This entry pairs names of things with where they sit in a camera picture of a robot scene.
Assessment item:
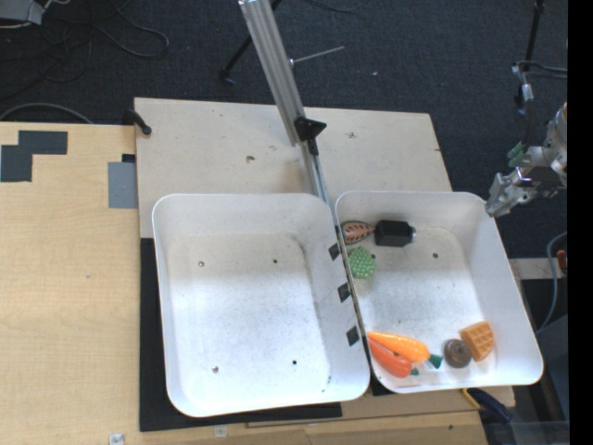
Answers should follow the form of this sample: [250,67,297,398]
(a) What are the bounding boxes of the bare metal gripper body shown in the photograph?
[518,102,569,199]

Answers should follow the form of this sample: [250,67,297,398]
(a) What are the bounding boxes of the black bottle with silver cap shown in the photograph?
[372,219,417,248]

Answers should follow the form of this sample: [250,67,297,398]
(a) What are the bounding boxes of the white plastic tray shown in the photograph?
[151,192,372,419]
[334,189,545,395]

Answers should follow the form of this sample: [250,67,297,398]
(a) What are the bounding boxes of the orange-brown toy waffle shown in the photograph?
[459,320,496,362]

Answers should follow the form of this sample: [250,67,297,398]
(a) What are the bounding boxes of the green toy grapes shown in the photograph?
[347,246,377,280]

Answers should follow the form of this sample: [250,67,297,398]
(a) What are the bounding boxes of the brown toy doughnut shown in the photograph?
[442,338,473,370]

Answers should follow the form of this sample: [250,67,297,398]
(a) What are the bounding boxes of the orange toy carrot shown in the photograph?
[367,330,444,370]

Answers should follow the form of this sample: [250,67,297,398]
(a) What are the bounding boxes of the red-orange toy pepper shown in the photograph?
[367,337,421,380]

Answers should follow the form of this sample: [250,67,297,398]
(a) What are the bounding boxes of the pale wood board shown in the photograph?
[133,96,516,431]

